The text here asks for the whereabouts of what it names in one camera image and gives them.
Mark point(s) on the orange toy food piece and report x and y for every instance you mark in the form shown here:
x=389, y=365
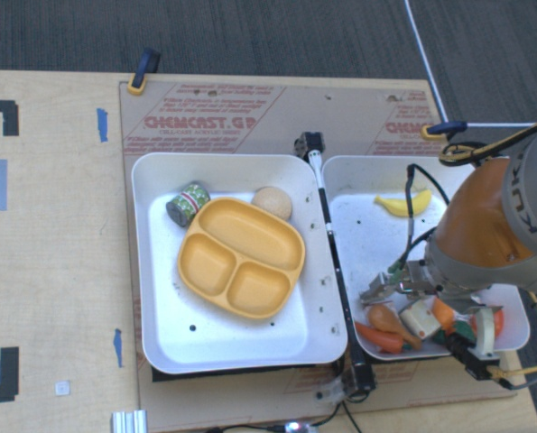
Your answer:
x=444, y=313

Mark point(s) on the green and white can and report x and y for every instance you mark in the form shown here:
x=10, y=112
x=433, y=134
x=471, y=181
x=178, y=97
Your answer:
x=187, y=203

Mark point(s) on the green toy vegetable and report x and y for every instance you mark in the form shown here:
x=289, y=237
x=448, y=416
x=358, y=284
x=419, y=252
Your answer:
x=463, y=329

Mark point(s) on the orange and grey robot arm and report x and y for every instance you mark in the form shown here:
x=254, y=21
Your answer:
x=480, y=228

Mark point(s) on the yellow divided plate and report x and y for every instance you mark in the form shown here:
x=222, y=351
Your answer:
x=241, y=255

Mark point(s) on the white carton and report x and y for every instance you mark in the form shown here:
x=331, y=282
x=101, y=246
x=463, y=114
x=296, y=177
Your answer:
x=419, y=318

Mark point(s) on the brown cardboard board red print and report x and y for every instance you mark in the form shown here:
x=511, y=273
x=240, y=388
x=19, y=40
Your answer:
x=340, y=115

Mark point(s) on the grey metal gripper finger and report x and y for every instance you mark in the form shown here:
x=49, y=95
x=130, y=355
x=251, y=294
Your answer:
x=381, y=280
x=376, y=295

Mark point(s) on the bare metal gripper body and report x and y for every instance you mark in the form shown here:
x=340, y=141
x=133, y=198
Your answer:
x=420, y=279

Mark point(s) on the red round toy fruit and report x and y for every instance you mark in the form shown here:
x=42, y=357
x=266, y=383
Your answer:
x=498, y=323

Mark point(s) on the yellow banana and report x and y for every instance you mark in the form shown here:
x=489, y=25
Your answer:
x=403, y=205

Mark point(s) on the thin black and white rod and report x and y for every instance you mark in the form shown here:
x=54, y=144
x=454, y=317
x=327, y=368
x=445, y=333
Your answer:
x=329, y=228

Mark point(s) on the orange carrot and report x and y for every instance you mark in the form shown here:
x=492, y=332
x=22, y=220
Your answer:
x=378, y=337

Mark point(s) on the brown chicken drumstick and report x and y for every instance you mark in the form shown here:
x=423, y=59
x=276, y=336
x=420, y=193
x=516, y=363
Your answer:
x=387, y=319

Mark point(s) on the white plastic tray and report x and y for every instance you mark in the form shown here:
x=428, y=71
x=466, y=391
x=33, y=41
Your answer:
x=367, y=242
x=169, y=332

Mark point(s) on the tan bread roll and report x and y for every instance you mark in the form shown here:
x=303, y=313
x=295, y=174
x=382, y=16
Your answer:
x=272, y=202

